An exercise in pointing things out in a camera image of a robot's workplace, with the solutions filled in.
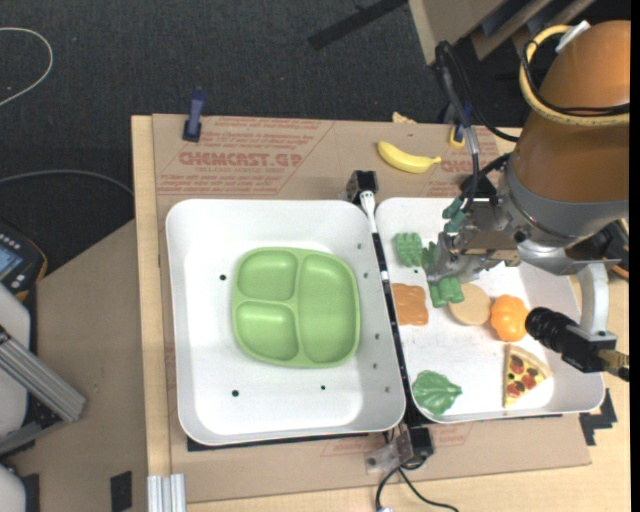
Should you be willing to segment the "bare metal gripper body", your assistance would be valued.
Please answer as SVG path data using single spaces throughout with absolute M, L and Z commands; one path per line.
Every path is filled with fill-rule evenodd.
M 585 263 L 567 250 L 621 218 L 621 203 L 563 202 L 545 198 L 514 198 L 477 202 L 459 229 L 447 234 L 456 270 L 460 256 L 486 256 L 514 267 L 527 263 L 553 275 L 577 273 Z

